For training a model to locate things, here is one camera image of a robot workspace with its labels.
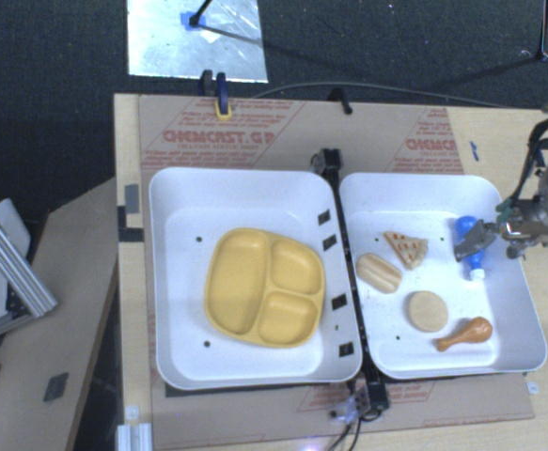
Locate toy pizza slice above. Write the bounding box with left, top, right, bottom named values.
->
left=383, top=230, right=430, bottom=272

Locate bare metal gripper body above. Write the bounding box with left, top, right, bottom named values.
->
left=496, top=198, right=548, bottom=260

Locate brown toy chicken drumstick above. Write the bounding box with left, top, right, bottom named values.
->
left=434, top=316, right=494, bottom=353

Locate thin black rod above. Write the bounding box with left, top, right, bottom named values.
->
left=328, top=164, right=384, bottom=411

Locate brown cardboard board red print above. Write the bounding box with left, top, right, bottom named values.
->
left=137, top=93, right=536, bottom=451

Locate white plastic tray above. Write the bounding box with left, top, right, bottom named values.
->
left=148, top=166, right=365, bottom=391
left=337, top=172, right=548, bottom=381

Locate beige toy bread roll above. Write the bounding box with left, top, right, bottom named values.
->
left=354, top=252, right=403, bottom=295

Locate yellow divided plate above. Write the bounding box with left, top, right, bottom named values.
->
left=203, top=226, right=327, bottom=350

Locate round beige biscuit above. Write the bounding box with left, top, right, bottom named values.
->
left=405, top=289, right=449, bottom=334

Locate blue and white bottle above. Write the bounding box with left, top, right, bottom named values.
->
left=453, top=215, right=488, bottom=282

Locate black block with wires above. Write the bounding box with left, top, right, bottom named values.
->
left=309, top=148, right=345, bottom=177
left=364, top=377, right=391, bottom=413

